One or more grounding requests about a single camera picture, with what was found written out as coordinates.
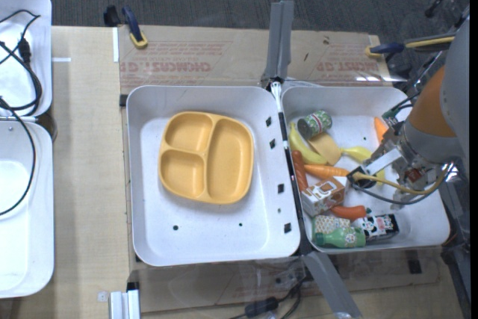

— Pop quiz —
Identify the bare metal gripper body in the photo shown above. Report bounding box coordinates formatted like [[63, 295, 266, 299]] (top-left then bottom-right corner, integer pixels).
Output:
[[391, 149, 440, 193]]

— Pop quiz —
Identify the white plastic tray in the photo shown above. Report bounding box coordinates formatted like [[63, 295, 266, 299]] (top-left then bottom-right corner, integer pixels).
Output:
[[280, 85, 451, 255], [125, 84, 302, 267]]

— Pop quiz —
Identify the orange carrot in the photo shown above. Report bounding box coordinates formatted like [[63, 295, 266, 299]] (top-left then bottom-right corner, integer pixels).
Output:
[[373, 117, 390, 145], [303, 164, 350, 179], [329, 204, 373, 221]]

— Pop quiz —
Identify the yellow banana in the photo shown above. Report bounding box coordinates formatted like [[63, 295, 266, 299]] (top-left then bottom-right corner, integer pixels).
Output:
[[288, 122, 329, 166], [341, 145, 386, 186]]

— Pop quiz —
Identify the black and white carton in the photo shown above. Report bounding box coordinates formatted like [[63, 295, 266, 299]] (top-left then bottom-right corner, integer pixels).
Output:
[[352, 213, 400, 242]]

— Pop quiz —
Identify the brown and white carton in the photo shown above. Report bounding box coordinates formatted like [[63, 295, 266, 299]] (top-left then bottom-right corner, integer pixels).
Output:
[[300, 176, 347, 218]]

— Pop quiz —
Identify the green bottle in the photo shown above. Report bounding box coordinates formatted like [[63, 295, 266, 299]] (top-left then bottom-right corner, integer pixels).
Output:
[[313, 226, 367, 250]]

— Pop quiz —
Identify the orange patterned packet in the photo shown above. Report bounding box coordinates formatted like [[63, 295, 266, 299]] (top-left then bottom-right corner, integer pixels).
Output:
[[311, 214, 353, 236]]

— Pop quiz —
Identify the green can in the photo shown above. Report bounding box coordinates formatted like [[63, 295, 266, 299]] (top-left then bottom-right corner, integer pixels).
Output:
[[297, 109, 333, 141]]

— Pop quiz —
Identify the red sausage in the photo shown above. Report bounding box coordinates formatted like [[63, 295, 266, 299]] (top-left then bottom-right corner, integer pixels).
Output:
[[291, 149, 310, 193]]

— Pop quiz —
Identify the yellow divided plate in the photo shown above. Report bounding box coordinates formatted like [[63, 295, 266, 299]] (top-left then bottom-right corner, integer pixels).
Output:
[[158, 111, 256, 206]]

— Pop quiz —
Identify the brown cardboard board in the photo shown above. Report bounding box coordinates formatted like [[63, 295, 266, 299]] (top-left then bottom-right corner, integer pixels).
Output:
[[118, 25, 442, 313]]

